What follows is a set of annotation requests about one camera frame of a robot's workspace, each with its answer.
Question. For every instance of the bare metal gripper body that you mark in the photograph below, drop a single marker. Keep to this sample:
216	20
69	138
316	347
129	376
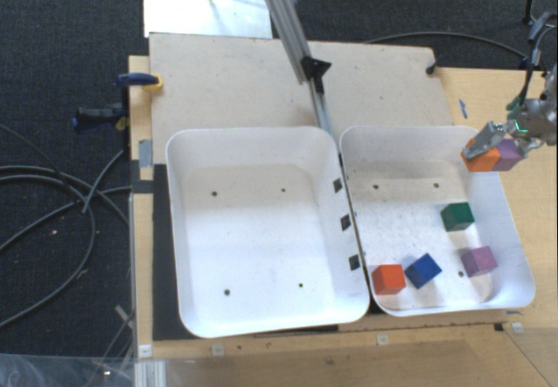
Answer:
542	119

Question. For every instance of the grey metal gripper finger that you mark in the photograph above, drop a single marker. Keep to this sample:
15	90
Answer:
486	141
530	145

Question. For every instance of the orange cube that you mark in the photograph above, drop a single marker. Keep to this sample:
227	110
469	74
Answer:
484	162
388	280

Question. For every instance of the purple cube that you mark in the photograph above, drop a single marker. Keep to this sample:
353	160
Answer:
510	156
479	262

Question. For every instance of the green cube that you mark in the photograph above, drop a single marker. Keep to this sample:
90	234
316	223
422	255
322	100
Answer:
457	216

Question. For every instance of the white plastic tray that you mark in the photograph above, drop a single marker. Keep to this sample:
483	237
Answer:
410	224
261	237

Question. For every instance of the blue cube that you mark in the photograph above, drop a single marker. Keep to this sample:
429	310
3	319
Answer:
423	270

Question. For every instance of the thin black and white rod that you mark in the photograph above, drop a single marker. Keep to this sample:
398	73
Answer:
354	219

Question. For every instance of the pale wood board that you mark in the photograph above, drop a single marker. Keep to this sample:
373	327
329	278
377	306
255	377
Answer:
226	89

